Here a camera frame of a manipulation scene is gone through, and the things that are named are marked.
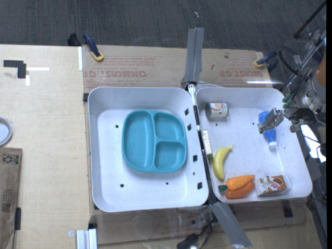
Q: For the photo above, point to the white plastic tray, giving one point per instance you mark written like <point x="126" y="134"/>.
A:
<point x="246" y="152"/>
<point x="111" y="165"/>

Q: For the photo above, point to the orange carrot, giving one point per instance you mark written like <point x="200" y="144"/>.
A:
<point x="240" y="193"/>
<point x="238" y="181"/>

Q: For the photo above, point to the yellow banana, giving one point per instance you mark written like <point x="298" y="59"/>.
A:
<point x="219" y="162"/>

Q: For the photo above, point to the blue bottle with white cap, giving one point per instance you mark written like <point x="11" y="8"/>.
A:
<point x="270" y="136"/>

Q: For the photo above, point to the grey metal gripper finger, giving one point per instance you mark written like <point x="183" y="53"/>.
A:
<point x="267" y="121"/>
<point x="278" y="117"/>

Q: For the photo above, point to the brown paper bag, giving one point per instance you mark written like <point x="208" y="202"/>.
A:
<point x="9" y="196"/>

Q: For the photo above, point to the brown and white carton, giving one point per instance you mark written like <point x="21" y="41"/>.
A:
<point x="272" y="185"/>

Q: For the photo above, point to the white and orange can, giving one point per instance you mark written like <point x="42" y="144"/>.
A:
<point x="218" y="109"/>

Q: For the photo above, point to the brown cardboard board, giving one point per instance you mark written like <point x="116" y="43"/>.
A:
<point x="160" y="66"/>

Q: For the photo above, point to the pale bar with green end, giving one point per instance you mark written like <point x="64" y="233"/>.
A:
<point x="206" y="143"/>

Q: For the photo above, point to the blue divided plate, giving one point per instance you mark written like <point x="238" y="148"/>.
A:
<point x="140" y="141"/>

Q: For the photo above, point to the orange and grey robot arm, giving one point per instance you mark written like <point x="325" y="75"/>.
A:
<point x="321" y="79"/>

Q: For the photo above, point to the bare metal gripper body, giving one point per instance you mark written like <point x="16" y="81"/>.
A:
<point x="308" y="113"/>

